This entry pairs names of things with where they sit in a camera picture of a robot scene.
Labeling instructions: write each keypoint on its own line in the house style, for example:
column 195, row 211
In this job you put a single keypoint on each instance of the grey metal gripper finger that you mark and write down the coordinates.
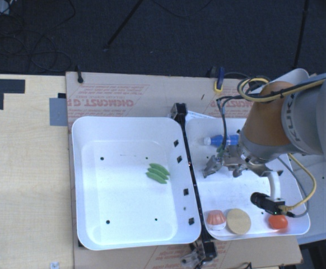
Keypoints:
column 211, row 167
column 238, row 172

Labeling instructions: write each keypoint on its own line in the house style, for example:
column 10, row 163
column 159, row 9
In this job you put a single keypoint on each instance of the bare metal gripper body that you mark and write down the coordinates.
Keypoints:
column 234, row 157

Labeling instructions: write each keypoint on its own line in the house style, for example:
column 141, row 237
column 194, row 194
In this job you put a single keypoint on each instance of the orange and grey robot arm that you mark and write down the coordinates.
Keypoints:
column 266, row 116

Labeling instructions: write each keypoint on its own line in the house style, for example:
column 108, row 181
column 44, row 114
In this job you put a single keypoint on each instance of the thin black rod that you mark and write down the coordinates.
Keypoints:
column 192, row 172

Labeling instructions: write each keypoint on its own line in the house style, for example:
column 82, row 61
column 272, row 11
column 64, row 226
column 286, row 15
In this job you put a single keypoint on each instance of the white plastic tray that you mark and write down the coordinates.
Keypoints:
column 129, row 195
column 230, row 195

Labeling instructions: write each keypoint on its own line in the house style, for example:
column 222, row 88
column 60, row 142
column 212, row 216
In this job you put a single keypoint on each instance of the clear bottle with blue label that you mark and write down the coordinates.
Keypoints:
column 216, row 140

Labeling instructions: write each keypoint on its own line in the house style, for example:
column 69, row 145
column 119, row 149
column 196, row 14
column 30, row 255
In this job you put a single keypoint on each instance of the tan round biscuit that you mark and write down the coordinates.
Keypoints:
column 238, row 221

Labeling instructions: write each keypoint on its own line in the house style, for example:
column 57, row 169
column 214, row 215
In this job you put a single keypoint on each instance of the green pea pods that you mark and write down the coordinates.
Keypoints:
column 158, row 173

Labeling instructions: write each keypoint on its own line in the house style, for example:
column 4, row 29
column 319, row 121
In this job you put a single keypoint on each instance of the orange toy tomato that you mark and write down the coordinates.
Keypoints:
column 277, row 222

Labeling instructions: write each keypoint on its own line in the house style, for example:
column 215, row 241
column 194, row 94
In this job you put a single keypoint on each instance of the brown cardboard board red print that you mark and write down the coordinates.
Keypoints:
column 151, row 99

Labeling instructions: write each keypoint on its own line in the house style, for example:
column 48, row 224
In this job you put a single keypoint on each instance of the black cylinder on white bracket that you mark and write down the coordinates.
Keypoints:
column 266, row 202

